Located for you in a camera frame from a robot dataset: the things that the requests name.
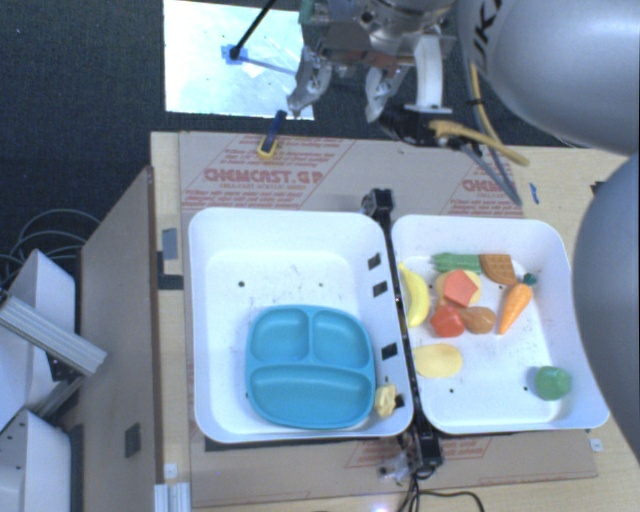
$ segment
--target yellow cable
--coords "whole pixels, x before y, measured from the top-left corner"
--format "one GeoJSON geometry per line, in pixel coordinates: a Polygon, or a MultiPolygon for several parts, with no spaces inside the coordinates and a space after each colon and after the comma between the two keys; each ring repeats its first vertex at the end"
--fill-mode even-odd
{"type": "Polygon", "coordinates": [[[495,149],[496,151],[500,151],[500,153],[502,153],[515,164],[522,165],[523,167],[529,165],[529,160],[527,160],[520,153],[509,149],[502,142],[491,138],[489,135],[485,135],[484,133],[480,133],[476,130],[472,130],[471,128],[467,128],[460,123],[446,121],[443,119],[434,119],[433,121],[429,122],[429,129],[436,132],[436,139],[449,137],[466,137],[467,139],[475,140],[480,144],[485,144],[495,149]]]}
{"type": "MultiPolygon", "coordinates": [[[[478,78],[478,70],[473,62],[469,61],[469,78],[471,79],[471,91],[473,92],[473,99],[477,101],[482,101],[482,92],[480,91],[480,79],[478,78]]],[[[487,135],[497,142],[502,144],[500,137],[493,129],[491,125],[491,121],[489,121],[489,116],[487,115],[487,111],[484,108],[482,103],[477,103],[475,107],[478,109],[478,116],[480,117],[480,122],[484,127],[484,130],[487,132],[487,135]]]]}

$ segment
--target toy lime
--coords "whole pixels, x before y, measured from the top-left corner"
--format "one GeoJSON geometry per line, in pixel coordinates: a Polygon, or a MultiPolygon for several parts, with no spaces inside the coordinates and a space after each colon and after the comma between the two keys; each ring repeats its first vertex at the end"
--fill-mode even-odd
{"type": "Polygon", "coordinates": [[[571,391],[571,375],[555,366],[540,368],[535,383],[538,396],[543,400],[558,400],[571,391]]]}

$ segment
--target white plastic tray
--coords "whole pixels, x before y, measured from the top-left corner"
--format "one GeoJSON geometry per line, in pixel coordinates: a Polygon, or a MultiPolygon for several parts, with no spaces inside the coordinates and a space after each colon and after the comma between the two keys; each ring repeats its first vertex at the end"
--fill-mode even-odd
{"type": "Polygon", "coordinates": [[[195,361],[195,416],[223,443],[305,438],[385,437],[404,431],[413,404],[393,284],[380,227],[355,213],[211,208],[189,225],[195,361]],[[386,291],[375,294],[375,287],[386,291]],[[246,396],[249,325],[265,307],[325,306],[367,329],[376,385],[392,382],[404,406],[385,419],[375,411],[349,429],[283,427],[258,416],[246,396]],[[383,360],[382,349],[397,354],[383,360]]]}
{"type": "MultiPolygon", "coordinates": [[[[569,262],[553,228],[534,220],[410,215],[394,224],[392,238],[397,261],[430,285],[438,275],[431,256],[441,252],[507,253],[518,277],[530,272],[538,279],[531,304],[503,336],[465,333],[439,338],[428,319],[409,330],[414,348],[444,342],[463,355],[463,367],[454,377],[418,376],[423,410],[436,428],[476,434],[595,428],[607,420],[609,411],[575,322],[569,262]],[[533,378],[543,365],[569,371],[569,395],[558,401],[536,395],[533,378]]],[[[504,289],[484,275],[481,280],[478,305],[499,312],[504,289]]]]}

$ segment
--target toy food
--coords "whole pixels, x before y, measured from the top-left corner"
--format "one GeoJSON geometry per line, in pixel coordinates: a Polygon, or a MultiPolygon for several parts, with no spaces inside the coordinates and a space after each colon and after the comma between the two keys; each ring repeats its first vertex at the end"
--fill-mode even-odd
{"type": "Polygon", "coordinates": [[[535,377],[536,392],[543,400],[558,400],[571,391],[571,375],[562,368],[543,366],[535,377]]]}
{"type": "MultiPolygon", "coordinates": [[[[476,292],[471,296],[471,299],[469,300],[469,304],[476,304],[480,300],[480,294],[482,292],[482,281],[480,280],[480,276],[472,270],[464,270],[464,273],[469,279],[471,279],[471,281],[473,281],[473,284],[478,287],[476,292]]],[[[435,290],[438,294],[439,299],[442,299],[444,297],[444,282],[448,275],[449,272],[445,272],[444,274],[440,274],[436,279],[435,290]]]]}
{"type": "Polygon", "coordinates": [[[531,274],[525,274],[522,283],[516,284],[507,295],[507,300],[504,303],[502,310],[502,317],[500,318],[500,326],[498,327],[498,334],[504,334],[513,325],[516,319],[520,316],[527,304],[531,302],[533,297],[533,291],[531,285],[536,282],[536,279],[531,274]]]}
{"type": "Polygon", "coordinates": [[[439,307],[429,320],[438,336],[454,338],[464,332],[464,322],[458,310],[451,304],[439,307]]]}
{"type": "Polygon", "coordinates": [[[471,270],[476,274],[481,272],[480,259],[477,254],[453,254],[450,252],[442,252],[433,256],[438,272],[449,272],[461,268],[463,270],[471,270]]]}
{"type": "Polygon", "coordinates": [[[453,377],[462,368],[462,354],[446,343],[418,347],[413,358],[416,371],[427,378],[453,377]]]}
{"type": "Polygon", "coordinates": [[[376,389],[373,408],[381,418],[391,416],[396,408],[396,386],[394,384],[385,384],[376,389]]]}
{"type": "Polygon", "coordinates": [[[409,308],[407,310],[407,325],[409,327],[416,327],[424,322],[429,315],[431,299],[429,297],[427,283],[425,283],[420,275],[409,270],[404,263],[399,263],[398,269],[400,269],[400,273],[407,284],[410,295],[409,308]]]}
{"type": "Polygon", "coordinates": [[[482,270],[492,281],[510,286],[518,284],[511,256],[508,254],[481,254],[479,259],[482,270]]]}
{"type": "Polygon", "coordinates": [[[459,308],[458,313],[460,313],[467,330],[474,334],[487,334],[493,329],[497,320],[493,311],[481,306],[459,308]]]}
{"type": "Polygon", "coordinates": [[[478,287],[464,270],[457,269],[447,275],[442,291],[446,300],[466,308],[478,287]]]}

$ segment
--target blue divided plate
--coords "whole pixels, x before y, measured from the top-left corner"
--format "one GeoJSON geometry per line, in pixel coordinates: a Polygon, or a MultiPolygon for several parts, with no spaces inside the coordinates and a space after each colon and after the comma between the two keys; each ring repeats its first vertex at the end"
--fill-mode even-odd
{"type": "Polygon", "coordinates": [[[254,410],[273,423],[351,427],[373,406],[369,335],[358,319],[337,309],[267,308],[249,331],[246,384],[254,410]]]}

